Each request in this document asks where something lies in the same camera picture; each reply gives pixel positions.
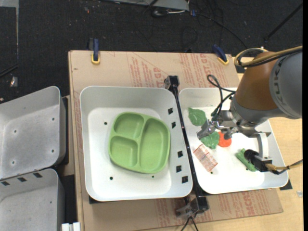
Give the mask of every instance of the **green object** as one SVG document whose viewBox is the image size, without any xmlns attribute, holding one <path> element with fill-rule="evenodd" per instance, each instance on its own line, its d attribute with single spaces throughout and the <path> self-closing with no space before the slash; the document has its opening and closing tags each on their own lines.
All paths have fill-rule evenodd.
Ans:
<svg viewBox="0 0 308 231">
<path fill-rule="evenodd" d="M 246 150 L 243 148 L 240 152 L 235 154 L 235 156 L 246 166 L 247 169 L 254 172 L 256 171 L 256 168 L 244 157 L 245 151 Z"/>
<path fill-rule="evenodd" d="M 188 108 L 188 117 L 195 126 L 202 126 L 206 122 L 206 115 L 203 110 Z"/>
<path fill-rule="evenodd" d="M 115 118 L 108 153 L 116 165 L 154 174 L 166 166 L 169 152 L 170 130 L 162 120 L 134 112 Z"/>
<path fill-rule="evenodd" d="M 219 142 L 219 133 L 213 132 L 212 134 L 205 136 L 200 139 L 200 141 L 207 147 L 211 149 L 216 149 Z"/>
</svg>

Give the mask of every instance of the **cardboard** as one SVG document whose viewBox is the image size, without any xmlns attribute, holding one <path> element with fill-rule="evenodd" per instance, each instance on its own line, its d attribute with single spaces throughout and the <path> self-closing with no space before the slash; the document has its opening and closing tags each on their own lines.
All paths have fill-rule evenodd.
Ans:
<svg viewBox="0 0 308 231">
<path fill-rule="evenodd" d="M 91 63 L 90 51 L 69 52 L 78 221 L 84 231 L 133 231 L 183 225 L 176 209 L 183 199 L 150 199 L 90 203 L 85 188 L 82 148 L 80 92 L 87 86 L 163 87 L 168 75 L 177 75 L 180 89 L 211 87 L 213 74 L 222 87 L 237 87 L 239 79 L 228 55 L 223 65 L 214 54 L 101 51 L 100 64 Z M 227 193 L 207 197 L 210 209 L 195 222 L 252 217 L 283 212 L 275 189 Z"/>
</svg>

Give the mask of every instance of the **yellow and blue clamp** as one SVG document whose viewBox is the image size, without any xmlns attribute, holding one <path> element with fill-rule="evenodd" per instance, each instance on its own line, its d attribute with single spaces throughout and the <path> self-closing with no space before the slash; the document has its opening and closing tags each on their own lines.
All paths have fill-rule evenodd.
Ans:
<svg viewBox="0 0 308 231">
<path fill-rule="evenodd" d="M 229 64 L 229 60 L 227 59 L 227 56 L 226 56 L 225 52 L 221 49 L 221 47 L 219 47 L 217 44 L 214 44 L 212 46 L 212 50 L 218 56 L 218 60 L 222 64 L 224 64 L 224 65 Z"/>
<path fill-rule="evenodd" d="M 98 45 L 98 39 L 94 39 L 93 41 L 93 54 L 91 54 L 91 61 L 93 64 L 99 64 L 100 63 L 100 54 L 99 54 L 99 45 Z"/>
</svg>

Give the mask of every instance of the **hole in tray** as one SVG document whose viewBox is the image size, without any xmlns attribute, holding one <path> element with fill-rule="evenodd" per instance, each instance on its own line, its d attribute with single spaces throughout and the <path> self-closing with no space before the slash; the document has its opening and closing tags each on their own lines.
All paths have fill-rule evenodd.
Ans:
<svg viewBox="0 0 308 231">
<path fill-rule="evenodd" d="M 188 176 L 183 176 L 182 177 L 182 183 L 188 182 Z"/>
<path fill-rule="evenodd" d="M 178 157 L 181 157 L 181 156 L 183 156 L 183 152 L 182 152 L 182 151 L 179 151 L 179 152 L 178 152 Z"/>
<path fill-rule="evenodd" d="M 34 175 L 36 178 L 42 178 L 42 175 L 39 174 L 39 173 L 33 173 L 33 175 Z"/>
<path fill-rule="evenodd" d="M 177 166 L 177 173 L 179 173 L 181 171 L 182 171 L 182 166 L 181 165 Z"/>
<path fill-rule="evenodd" d="M 7 181 L 1 182 L 1 183 L 2 183 L 2 185 L 4 185 L 4 186 L 10 185 Z"/>
<path fill-rule="evenodd" d="M 25 182 L 25 181 L 27 181 L 24 177 L 20 177 L 20 178 L 18 178 L 18 179 L 19 179 L 20 182 Z"/>
</svg>

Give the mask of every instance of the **green plate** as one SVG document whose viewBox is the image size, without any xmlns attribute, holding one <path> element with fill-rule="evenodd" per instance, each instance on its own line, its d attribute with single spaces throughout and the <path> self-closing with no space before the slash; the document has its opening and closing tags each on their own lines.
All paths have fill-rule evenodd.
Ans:
<svg viewBox="0 0 308 231">
<path fill-rule="evenodd" d="M 108 153 L 120 167 L 153 174 L 167 164 L 170 151 L 170 130 L 160 119 L 124 112 L 113 123 Z"/>
</svg>

